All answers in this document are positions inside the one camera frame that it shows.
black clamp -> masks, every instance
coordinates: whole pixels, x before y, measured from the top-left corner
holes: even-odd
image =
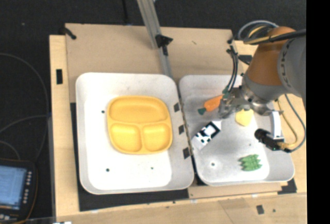
[[[159,48],[162,48],[163,49],[163,54],[165,56],[168,56],[169,53],[167,51],[167,45],[169,43],[171,43],[173,41],[172,38],[169,38],[169,37],[165,37],[165,36],[162,36],[162,35],[156,35],[156,42],[157,42],[157,46]]]

